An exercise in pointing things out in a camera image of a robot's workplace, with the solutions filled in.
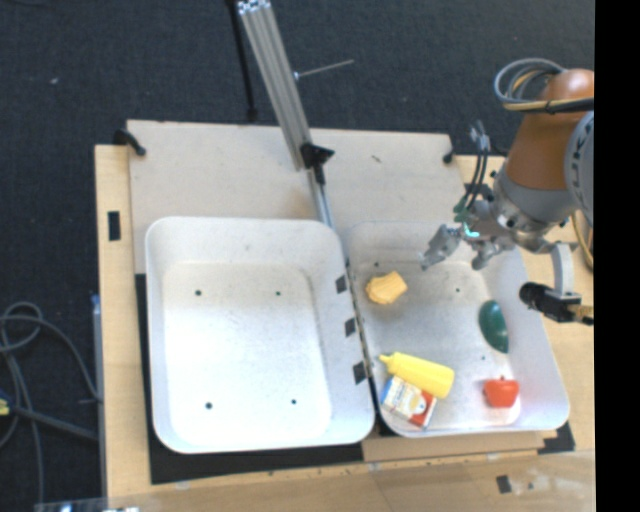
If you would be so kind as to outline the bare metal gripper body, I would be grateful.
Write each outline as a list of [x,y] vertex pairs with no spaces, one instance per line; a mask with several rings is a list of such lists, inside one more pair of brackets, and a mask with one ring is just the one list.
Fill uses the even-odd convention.
[[549,251],[552,245],[545,238],[551,225],[533,219],[509,200],[476,200],[464,222],[470,232],[477,233],[478,242],[526,251]]

